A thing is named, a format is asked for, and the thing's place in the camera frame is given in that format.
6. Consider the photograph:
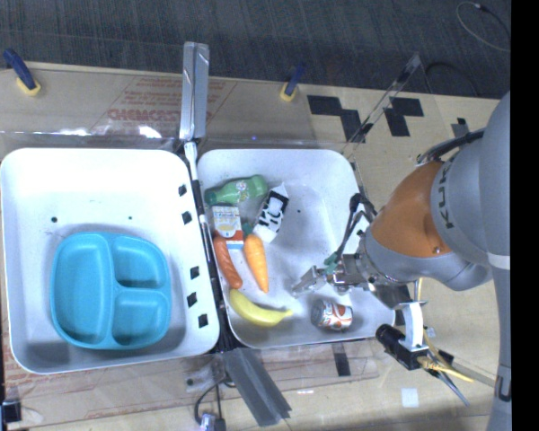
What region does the silver and orange can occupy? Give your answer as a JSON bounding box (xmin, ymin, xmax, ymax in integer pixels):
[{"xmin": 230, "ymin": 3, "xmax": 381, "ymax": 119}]
[{"xmin": 310, "ymin": 298, "xmax": 355, "ymax": 333}]

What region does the orange carrot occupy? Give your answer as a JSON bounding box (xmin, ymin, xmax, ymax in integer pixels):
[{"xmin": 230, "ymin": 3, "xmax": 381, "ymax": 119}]
[{"xmin": 242, "ymin": 224, "xmax": 271, "ymax": 295}]

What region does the orange and white carton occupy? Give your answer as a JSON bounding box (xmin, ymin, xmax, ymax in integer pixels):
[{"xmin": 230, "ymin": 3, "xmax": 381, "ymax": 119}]
[{"xmin": 210, "ymin": 203, "xmax": 245, "ymax": 251}]

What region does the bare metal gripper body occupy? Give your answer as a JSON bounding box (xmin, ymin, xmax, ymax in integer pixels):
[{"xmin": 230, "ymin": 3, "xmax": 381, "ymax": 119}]
[{"xmin": 326, "ymin": 254, "xmax": 375, "ymax": 295}]

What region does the orange-brown sausage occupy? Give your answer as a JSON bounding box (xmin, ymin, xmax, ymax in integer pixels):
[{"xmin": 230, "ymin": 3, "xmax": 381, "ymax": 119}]
[{"xmin": 212, "ymin": 234, "xmax": 244, "ymax": 291}]

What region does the black cylinder on white bracket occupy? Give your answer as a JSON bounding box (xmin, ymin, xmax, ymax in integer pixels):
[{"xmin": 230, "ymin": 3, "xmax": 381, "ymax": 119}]
[{"xmin": 376, "ymin": 300, "xmax": 429, "ymax": 372}]

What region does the blue divided plate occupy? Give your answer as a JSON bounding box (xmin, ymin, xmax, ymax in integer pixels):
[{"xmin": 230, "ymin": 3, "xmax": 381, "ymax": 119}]
[{"xmin": 49, "ymin": 232, "xmax": 173, "ymax": 351}]

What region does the brown cardboard board red print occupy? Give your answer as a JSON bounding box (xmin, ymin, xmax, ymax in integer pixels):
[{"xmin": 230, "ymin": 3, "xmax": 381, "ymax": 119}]
[{"xmin": 0, "ymin": 60, "xmax": 381, "ymax": 427}]

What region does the yellow banana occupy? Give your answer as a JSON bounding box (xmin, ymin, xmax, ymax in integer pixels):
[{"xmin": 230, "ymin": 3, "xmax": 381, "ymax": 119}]
[{"xmin": 228, "ymin": 287, "xmax": 295, "ymax": 329}]

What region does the green bottle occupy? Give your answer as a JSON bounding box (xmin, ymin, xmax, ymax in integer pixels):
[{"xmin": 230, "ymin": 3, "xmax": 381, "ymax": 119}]
[{"xmin": 203, "ymin": 174, "xmax": 270, "ymax": 207}]

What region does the white plastic tray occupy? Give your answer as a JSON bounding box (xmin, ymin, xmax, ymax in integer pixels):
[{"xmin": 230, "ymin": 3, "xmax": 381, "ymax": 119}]
[
  {"xmin": 0, "ymin": 146, "xmax": 221, "ymax": 375},
  {"xmin": 196, "ymin": 148, "xmax": 397, "ymax": 350}
]

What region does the black and white carton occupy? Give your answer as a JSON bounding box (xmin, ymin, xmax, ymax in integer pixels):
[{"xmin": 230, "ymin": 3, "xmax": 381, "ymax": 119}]
[{"xmin": 251, "ymin": 183, "xmax": 291, "ymax": 245}]

